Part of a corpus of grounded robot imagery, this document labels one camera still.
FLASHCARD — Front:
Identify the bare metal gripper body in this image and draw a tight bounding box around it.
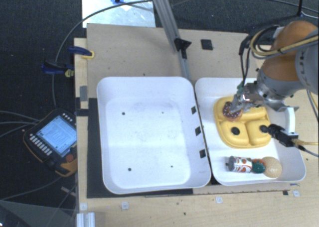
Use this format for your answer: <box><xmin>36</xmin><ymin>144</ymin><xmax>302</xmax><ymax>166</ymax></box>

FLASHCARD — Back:
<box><xmin>236</xmin><ymin>81</ymin><xmax>267</xmax><ymax>109</ymax></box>

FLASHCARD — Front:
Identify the brown doughnut with sprinkles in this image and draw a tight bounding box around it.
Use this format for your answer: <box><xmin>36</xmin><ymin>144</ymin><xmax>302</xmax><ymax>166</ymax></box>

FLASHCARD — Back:
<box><xmin>222</xmin><ymin>101</ymin><xmax>244</xmax><ymax>122</ymax></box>

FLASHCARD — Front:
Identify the yellow divided plate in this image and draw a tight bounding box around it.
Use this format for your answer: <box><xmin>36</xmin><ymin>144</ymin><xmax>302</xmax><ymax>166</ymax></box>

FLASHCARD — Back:
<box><xmin>213</xmin><ymin>96</ymin><xmax>272</xmax><ymax>149</ymax></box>

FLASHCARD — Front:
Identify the white and red can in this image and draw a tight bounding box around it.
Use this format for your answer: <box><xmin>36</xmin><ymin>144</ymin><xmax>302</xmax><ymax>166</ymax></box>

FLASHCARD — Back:
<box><xmin>225</xmin><ymin>155</ymin><xmax>254</xmax><ymax>173</ymax></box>

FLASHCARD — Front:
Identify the white plastic tray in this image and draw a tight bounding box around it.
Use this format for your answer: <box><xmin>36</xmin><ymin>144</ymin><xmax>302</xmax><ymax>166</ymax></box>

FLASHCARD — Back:
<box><xmin>96</xmin><ymin>76</ymin><xmax>212</xmax><ymax>195</ymax></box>
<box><xmin>194</xmin><ymin>77</ymin><xmax>307</xmax><ymax>187</ymax></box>

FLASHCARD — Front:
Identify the green round toy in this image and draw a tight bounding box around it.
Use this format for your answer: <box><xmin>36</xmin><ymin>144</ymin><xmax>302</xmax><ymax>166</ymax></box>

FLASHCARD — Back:
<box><xmin>251</xmin><ymin>158</ymin><xmax>266</xmax><ymax>174</ymax></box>

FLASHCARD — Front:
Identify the tan bread roll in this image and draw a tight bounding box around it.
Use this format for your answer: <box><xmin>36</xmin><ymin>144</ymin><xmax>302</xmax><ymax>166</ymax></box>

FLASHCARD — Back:
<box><xmin>261</xmin><ymin>156</ymin><xmax>283</xmax><ymax>179</ymax></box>

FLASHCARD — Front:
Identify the black block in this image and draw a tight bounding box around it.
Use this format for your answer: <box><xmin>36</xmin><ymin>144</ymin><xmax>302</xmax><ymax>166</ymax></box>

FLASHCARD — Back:
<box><xmin>200</xmin><ymin>39</ymin><xmax>214</xmax><ymax>51</ymax></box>

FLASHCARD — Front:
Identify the brown cardboard board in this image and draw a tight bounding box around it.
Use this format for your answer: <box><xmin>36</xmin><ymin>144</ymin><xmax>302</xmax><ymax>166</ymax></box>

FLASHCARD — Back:
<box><xmin>86</xmin><ymin>23</ymin><xmax>304</xmax><ymax>196</ymax></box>

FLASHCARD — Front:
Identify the black cylinder on white bracket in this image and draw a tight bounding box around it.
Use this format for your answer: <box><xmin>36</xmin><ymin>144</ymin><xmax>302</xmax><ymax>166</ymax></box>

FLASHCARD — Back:
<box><xmin>266</xmin><ymin>106</ymin><xmax>300</xmax><ymax>148</ymax></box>

